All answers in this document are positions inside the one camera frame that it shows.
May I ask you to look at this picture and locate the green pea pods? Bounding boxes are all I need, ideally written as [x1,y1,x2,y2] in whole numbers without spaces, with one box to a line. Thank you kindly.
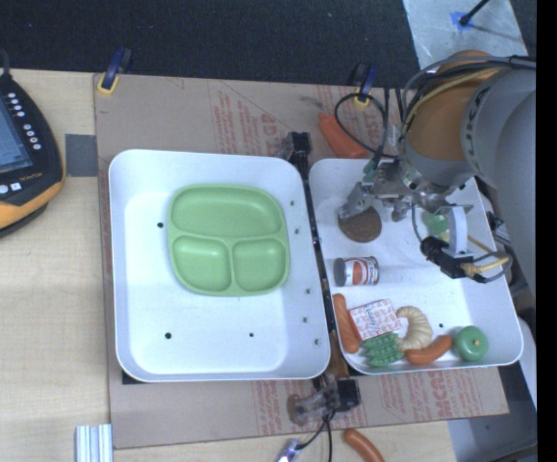
[360,331,405,369]

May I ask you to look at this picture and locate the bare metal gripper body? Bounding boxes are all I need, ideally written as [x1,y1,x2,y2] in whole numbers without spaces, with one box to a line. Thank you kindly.
[361,158,455,211]

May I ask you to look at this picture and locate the small red and white can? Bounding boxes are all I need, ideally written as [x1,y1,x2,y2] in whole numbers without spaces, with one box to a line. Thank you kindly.
[332,255,381,289]

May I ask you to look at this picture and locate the brown cardboard board, red print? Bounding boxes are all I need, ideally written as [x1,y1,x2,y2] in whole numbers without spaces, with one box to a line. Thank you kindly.
[92,71,511,450]

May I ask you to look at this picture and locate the green round toy fruit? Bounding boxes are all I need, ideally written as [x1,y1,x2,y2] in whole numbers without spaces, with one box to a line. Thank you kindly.
[452,324,491,362]

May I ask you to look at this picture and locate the black cylinder on white bracket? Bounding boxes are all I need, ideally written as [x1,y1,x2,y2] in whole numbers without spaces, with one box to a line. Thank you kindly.
[418,204,477,281]

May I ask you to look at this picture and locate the brown round biscuit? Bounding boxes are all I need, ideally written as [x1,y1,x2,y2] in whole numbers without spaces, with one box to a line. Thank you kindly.
[337,204,384,244]

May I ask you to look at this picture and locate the thin black and white rod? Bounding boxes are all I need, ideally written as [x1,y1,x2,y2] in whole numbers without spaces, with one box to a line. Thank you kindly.
[298,154,342,379]

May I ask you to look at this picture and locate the green divided plate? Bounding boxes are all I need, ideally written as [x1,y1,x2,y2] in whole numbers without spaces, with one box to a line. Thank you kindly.
[166,183,291,298]

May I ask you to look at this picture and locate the orange sausage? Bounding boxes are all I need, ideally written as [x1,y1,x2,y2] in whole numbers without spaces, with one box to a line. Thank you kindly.
[332,293,362,355]
[404,334,454,367]
[342,427,386,462]

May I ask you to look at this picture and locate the red and white carton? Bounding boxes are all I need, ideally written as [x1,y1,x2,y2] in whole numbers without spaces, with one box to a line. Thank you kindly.
[347,297,403,343]

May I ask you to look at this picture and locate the orange carrot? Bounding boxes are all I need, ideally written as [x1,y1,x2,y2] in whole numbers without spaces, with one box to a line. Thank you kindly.
[317,111,371,160]

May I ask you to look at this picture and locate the beige croissant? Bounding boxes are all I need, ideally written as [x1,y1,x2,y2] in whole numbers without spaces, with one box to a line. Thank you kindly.
[394,304,435,352]

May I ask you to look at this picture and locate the pale green round toy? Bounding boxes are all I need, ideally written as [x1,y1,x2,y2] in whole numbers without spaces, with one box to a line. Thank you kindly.
[420,211,450,236]

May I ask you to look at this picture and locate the white plastic tray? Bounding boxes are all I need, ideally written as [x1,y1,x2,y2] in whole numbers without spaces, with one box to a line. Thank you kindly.
[308,157,525,376]
[108,148,332,384]

